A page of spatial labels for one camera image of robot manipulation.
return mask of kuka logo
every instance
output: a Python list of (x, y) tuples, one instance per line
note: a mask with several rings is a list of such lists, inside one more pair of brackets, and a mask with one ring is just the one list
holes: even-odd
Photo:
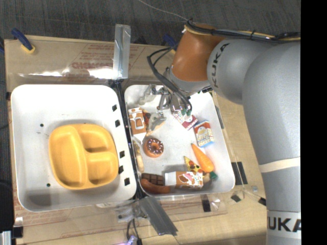
[(280, 217), (267, 217), (267, 229), (269, 230), (278, 230), (278, 231), (288, 231), (288, 232), (297, 232), (301, 231), (301, 219), (296, 219), (293, 226), (287, 225), (291, 222), (294, 222), (291, 218), (285, 218), (282, 220)]
[(222, 46), (220, 47), (220, 52), (217, 52), (217, 53), (216, 53), (216, 57), (215, 57), (215, 59), (214, 59), (214, 63), (213, 63), (213, 66), (212, 66), (212, 68), (213, 68), (213, 72), (211, 73), (211, 75), (212, 75), (212, 76), (211, 76), (211, 79), (212, 79), (212, 81), (213, 81), (213, 83), (214, 83), (214, 86), (215, 86), (216, 88), (218, 88), (218, 85), (217, 85), (217, 78), (216, 78), (218, 58), (221, 56), (221, 53), (224, 51), (225, 47), (228, 46), (228, 45), (229, 45), (229, 43), (226, 43), (226, 44), (224, 44), (224, 45), (222, 45)]

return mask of toy milk carton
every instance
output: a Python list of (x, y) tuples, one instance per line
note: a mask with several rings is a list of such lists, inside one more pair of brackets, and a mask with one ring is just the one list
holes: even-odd
[(165, 173), (165, 185), (180, 189), (201, 189), (203, 187), (203, 175), (193, 171)]
[(129, 109), (128, 118), (130, 120), (133, 136), (142, 142), (147, 134), (142, 109), (140, 107)]
[(207, 120), (196, 124), (194, 126), (194, 132), (196, 139), (198, 141), (198, 145), (200, 147), (204, 147), (212, 142), (214, 142), (214, 136), (211, 131), (210, 124)]

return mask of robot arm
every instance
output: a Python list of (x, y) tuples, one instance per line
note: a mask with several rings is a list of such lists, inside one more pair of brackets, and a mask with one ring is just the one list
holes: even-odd
[(243, 105), (265, 186), (267, 244), (299, 245), (300, 43), (211, 34), (186, 31), (166, 76), (185, 95), (211, 87)]

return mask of blue clamp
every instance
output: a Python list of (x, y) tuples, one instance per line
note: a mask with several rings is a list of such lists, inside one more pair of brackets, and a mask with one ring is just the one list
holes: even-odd
[(174, 40), (173, 37), (171, 37), (169, 34), (165, 34), (163, 36), (163, 40), (170, 46), (175, 47), (177, 45), (177, 42)]
[(11, 34), (21, 42), (21, 48), (28, 54), (32, 54), (35, 51), (35, 47), (29, 42), (26, 36), (17, 28), (11, 30)]

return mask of small box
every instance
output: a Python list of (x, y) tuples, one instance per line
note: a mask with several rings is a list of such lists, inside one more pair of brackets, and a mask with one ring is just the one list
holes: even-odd
[(174, 113), (173, 116), (187, 130), (191, 129), (198, 122), (198, 119), (194, 115), (182, 115), (180, 111)]
[(165, 185), (174, 186), (178, 189), (201, 189), (203, 187), (203, 175), (193, 171), (165, 173)]
[(145, 135), (147, 134), (142, 109), (140, 107), (129, 109), (128, 117), (130, 120), (133, 136), (142, 142)]
[(210, 124), (207, 120), (196, 124), (194, 126), (194, 132), (200, 147), (204, 147), (215, 141)]

